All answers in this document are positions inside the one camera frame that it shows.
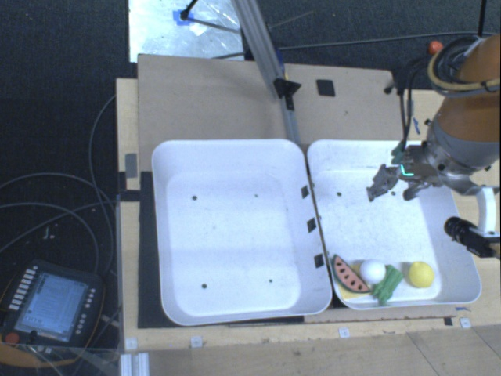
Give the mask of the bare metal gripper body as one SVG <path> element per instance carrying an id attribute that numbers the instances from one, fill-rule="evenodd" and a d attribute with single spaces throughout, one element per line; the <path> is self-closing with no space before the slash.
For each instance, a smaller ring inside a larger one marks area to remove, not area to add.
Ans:
<path id="1" fill-rule="evenodd" d="M 461 143 L 444 148 L 438 143 L 421 143 L 393 149 L 393 163 L 400 167 L 399 178 L 430 181 L 434 187 L 446 186 L 463 195 L 475 195 L 482 185 L 471 176 L 490 165 L 488 143 Z"/>

